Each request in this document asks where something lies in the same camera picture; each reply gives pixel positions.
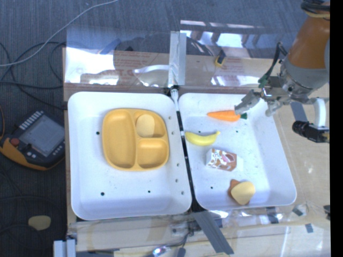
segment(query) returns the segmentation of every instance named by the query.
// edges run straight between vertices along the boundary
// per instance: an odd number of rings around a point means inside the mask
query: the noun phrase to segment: carrot
[[[230,121],[230,122],[238,121],[241,118],[243,119],[247,118],[246,113],[240,115],[240,114],[236,114],[234,110],[213,111],[213,112],[207,113],[207,115],[215,119]]]

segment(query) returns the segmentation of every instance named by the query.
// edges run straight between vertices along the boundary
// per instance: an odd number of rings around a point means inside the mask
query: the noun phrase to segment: black floor
[[[66,24],[92,6],[113,0],[0,0],[0,106],[7,132],[24,115],[42,109],[63,121],[63,91],[24,87],[62,85]],[[306,15],[302,0],[120,0],[95,7],[72,24],[166,32],[181,20],[254,26],[251,57],[272,58],[276,42],[290,47]],[[7,68],[8,63],[32,58]],[[65,162],[48,171],[32,170],[0,155],[0,256],[52,256],[54,240],[63,239],[66,218]],[[47,215],[51,227],[35,231],[28,218]]]

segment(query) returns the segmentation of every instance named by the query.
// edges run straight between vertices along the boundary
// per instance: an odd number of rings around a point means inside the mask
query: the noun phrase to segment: clear plastic sheet
[[[275,47],[259,47],[257,41],[274,36],[273,31],[260,28],[261,34],[254,37],[247,26],[181,24],[180,32],[170,33],[72,27],[65,50],[65,101],[75,92],[88,90],[169,94],[171,87],[177,86],[179,95],[245,94],[258,87],[258,79],[272,63],[266,50]],[[225,59],[218,65],[221,50]],[[276,65],[272,75],[278,71]],[[328,97],[329,92],[325,85],[314,95]],[[304,109],[313,121],[313,106]],[[329,103],[326,113],[329,126]],[[290,106],[283,106],[273,118],[296,186],[294,203],[210,212],[237,256],[329,256],[330,146],[295,134]],[[77,240],[80,252],[148,256],[164,248],[165,256],[176,256],[184,247],[187,256],[216,255],[191,211],[99,221],[77,220],[70,206],[68,212],[68,238]]]

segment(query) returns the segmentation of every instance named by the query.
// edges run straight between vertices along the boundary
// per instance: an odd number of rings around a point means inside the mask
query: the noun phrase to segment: yellow divided plate
[[[102,146],[107,162],[116,169],[157,169],[169,159],[165,122],[155,112],[114,109],[102,123]]]

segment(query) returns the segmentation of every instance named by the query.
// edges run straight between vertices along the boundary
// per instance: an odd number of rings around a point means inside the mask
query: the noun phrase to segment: banana
[[[220,134],[220,131],[217,131],[216,133],[213,133],[210,135],[199,135],[199,134],[195,134],[189,131],[186,131],[184,133],[187,141],[198,146],[209,146],[213,144],[219,134]]]

